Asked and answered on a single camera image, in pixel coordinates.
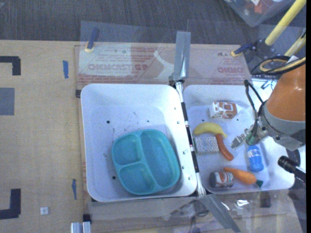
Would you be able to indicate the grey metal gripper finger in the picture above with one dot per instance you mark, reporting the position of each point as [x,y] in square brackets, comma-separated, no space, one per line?
[247,131]
[237,141]

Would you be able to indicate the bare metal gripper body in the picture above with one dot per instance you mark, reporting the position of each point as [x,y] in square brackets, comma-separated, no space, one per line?
[260,129]

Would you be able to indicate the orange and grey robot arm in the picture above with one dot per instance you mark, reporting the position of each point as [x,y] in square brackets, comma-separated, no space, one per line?
[289,98]

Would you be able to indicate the white plastic tray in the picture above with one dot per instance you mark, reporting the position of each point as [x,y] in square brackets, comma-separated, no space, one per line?
[136,105]
[240,130]

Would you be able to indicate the orange sausage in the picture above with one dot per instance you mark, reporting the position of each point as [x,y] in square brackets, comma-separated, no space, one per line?
[223,148]

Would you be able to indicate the blue bottle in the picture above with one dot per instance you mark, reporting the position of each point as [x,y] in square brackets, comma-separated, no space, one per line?
[255,159]

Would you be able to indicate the white patterned packet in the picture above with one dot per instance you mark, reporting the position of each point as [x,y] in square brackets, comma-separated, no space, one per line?
[206,145]

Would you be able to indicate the white and orange carton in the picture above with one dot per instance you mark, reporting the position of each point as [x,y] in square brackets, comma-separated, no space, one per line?
[223,110]

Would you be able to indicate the yellow banana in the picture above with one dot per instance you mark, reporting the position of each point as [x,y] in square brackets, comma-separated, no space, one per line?
[209,128]

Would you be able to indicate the orange carrot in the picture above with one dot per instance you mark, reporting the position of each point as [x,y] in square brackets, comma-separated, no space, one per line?
[243,175]

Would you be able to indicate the white and orange can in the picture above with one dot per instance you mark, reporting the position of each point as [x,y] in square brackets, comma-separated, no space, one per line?
[221,179]

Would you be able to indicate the thin black and white rod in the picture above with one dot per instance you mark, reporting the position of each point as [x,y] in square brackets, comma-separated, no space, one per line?
[188,127]

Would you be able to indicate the green divided plate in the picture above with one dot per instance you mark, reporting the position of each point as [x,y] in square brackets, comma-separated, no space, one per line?
[145,161]

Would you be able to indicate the brown cardboard board red print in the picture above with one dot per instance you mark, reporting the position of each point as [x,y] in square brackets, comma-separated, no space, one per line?
[145,64]

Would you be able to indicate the clear plastic storage box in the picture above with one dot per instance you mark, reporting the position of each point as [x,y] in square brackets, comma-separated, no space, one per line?
[257,1]

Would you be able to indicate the black cylinder on white bracket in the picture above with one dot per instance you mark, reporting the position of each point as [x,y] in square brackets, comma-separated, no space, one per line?
[289,165]

